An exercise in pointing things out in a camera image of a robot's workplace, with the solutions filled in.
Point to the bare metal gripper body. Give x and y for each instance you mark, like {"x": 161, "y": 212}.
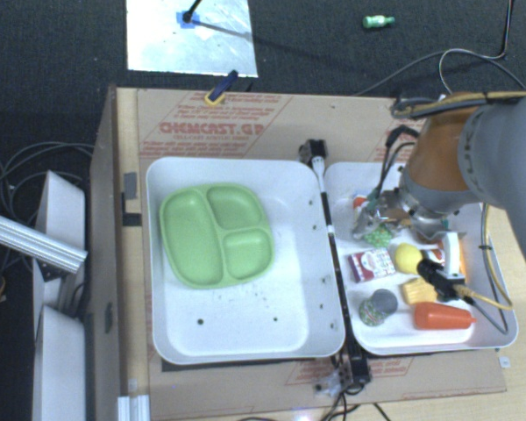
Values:
{"x": 396, "y": 209}

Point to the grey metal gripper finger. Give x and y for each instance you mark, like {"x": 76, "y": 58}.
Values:
{"x": 360, "y": 230}
{"x": 380, "y": 223}

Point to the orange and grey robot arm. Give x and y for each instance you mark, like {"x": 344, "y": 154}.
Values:
{"x": 499, "y": 156}

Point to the green grapes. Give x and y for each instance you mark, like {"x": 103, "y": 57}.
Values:
{"x": 379, "y": 237}

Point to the red and white bottle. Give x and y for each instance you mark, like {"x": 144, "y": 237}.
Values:
{"x": 359, "y": 203}

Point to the thin black and white rod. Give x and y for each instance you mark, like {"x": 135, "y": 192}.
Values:
{"x": 329, "y": 217}

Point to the red and white carton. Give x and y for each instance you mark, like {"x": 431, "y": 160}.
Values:
{"x": 370, "y": 266}

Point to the yellow lemon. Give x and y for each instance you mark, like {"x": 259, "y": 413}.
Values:
{"x": 407, "y": 257}

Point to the red and white packet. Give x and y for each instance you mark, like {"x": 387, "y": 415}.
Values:
{"x": 436, "y": 256}

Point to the yellow corn piece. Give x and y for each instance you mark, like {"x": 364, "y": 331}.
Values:
{"x": 416, "y": 291}

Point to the green can with grey lid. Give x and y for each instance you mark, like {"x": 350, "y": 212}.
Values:
{"x": 377, "y": 307}

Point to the orange carrot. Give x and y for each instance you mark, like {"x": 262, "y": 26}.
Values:
{"x": 438, "y": 316}

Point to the white plastic tray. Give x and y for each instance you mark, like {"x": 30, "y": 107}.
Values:
{"x": 394, "y": 336}
{"x": 245, "y": 323}

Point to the green divided plate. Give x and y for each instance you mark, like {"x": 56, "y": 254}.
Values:
{"x": 193, "y": 235}

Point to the brown cardboard board red print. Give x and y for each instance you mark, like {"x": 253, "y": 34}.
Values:
{"x": 228, "y": 125}

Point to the green bottle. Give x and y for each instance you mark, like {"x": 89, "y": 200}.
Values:
{"x": 377, "y": 21}

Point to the black cylinder on white bracket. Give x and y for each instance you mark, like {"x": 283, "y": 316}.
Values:
{"x": 438, "y": 279}

